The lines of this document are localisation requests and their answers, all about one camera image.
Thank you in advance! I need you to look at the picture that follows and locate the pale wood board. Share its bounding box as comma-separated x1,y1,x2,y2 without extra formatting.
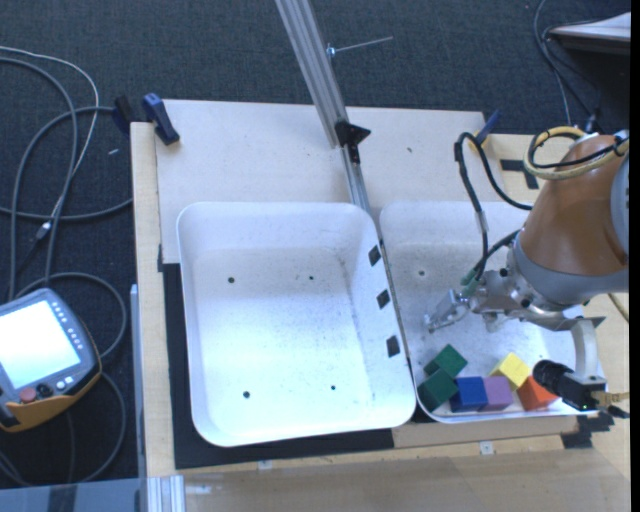
154,98,509,265

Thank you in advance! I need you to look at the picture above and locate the purple cube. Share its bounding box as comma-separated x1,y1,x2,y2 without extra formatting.
481,375,516,413

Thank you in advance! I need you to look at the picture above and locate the orange cube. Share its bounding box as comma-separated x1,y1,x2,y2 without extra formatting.
515,375,559,413

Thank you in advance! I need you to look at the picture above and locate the green cube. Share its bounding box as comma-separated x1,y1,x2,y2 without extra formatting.
423,343,469,380
416,368,460,413

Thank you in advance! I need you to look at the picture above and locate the white plastic tray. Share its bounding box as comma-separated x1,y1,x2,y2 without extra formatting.
378,200,609,426
175,201,418,448

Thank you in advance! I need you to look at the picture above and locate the black cylinder on white bracket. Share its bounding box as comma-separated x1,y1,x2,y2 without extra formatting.
531,314,609,413

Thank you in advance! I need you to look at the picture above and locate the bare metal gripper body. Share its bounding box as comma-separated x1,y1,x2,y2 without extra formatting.
468,267,566,333

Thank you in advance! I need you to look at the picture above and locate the yellow cube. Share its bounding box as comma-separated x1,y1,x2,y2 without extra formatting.
488,352,533,392

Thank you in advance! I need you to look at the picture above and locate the blue cube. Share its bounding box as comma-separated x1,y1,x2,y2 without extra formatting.
448,376,489,414

